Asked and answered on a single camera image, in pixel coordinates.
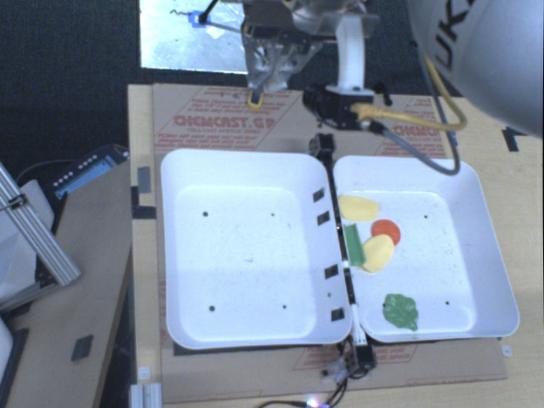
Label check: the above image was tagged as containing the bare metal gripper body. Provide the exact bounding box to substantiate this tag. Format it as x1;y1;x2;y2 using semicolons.
241;0;371;72

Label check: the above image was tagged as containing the yellow oval toy slice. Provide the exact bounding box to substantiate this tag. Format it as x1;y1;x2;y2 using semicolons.
337;194;380;224
361;233;396;275

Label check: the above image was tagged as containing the white plastic tray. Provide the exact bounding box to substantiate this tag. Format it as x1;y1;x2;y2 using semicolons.
332;155;521;344
160;147;354;351

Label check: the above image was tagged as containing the thin black and white rod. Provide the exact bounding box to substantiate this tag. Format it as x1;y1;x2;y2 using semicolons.
317;150;367;349

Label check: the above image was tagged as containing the red round toy slice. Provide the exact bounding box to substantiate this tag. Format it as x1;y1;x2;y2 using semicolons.
371;218;402;247

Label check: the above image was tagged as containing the green toy strip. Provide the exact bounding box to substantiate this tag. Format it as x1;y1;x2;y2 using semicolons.
343;223;367;268

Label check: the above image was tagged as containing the green toy lettuce leaf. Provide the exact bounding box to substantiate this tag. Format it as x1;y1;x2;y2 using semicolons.
382;292;420;332

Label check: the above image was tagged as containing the brown cardboard board red print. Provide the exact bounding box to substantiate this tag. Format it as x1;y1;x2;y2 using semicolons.
151;82;509;404

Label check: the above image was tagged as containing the black cylinder on white bracket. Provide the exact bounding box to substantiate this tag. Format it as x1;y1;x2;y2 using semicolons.
302;14;376;132

